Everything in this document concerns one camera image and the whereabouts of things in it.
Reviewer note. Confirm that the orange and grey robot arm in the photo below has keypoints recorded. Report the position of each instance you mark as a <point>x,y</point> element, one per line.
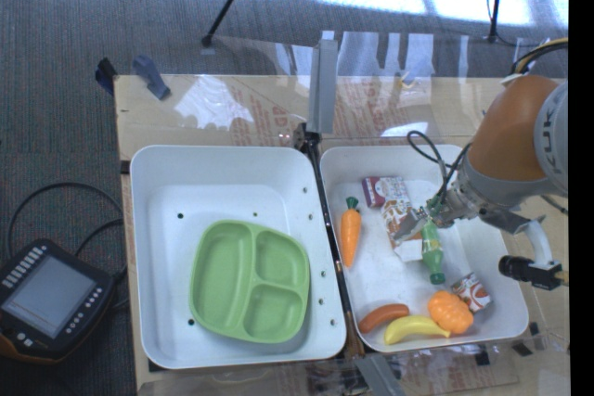
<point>506,130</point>

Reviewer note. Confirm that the green bottle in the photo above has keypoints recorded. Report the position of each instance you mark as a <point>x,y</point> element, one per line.
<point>433,255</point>

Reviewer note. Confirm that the orange pumpkin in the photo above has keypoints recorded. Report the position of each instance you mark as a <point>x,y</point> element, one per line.
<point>449,311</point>

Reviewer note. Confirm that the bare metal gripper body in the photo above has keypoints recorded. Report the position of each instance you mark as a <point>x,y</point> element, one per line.
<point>457,204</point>

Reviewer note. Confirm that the white plastic tray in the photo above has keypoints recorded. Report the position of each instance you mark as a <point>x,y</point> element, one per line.
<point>385,278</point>
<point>167,181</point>

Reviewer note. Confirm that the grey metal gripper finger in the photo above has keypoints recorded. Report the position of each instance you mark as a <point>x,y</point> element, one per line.
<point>410,225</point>
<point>445,223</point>

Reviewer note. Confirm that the orange carrot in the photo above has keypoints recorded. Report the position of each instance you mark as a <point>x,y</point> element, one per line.
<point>350,232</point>

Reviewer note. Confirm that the orange and white can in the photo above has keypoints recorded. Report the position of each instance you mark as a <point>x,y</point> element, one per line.
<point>473,294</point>

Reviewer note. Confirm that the black cylinder on white bracket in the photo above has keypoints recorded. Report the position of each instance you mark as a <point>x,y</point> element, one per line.
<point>526,268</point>

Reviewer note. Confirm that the orange and white carton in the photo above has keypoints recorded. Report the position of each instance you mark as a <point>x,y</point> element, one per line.
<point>394,211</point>

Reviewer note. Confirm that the brown cardboard board red print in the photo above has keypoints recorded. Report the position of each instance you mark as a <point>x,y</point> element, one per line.
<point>153,125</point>

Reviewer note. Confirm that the thin black rod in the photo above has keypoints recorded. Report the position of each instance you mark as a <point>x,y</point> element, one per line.
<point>330,227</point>

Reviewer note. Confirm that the orange sausage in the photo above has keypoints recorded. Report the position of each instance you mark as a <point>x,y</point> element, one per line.
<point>383,316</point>

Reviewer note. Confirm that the yellow banana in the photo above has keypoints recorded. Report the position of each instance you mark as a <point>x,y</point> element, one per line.
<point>410,327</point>

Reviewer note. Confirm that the purple carton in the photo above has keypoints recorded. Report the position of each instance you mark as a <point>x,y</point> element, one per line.
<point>383,190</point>

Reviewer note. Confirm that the green divided plate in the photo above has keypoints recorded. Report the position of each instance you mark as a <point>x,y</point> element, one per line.
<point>232,273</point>

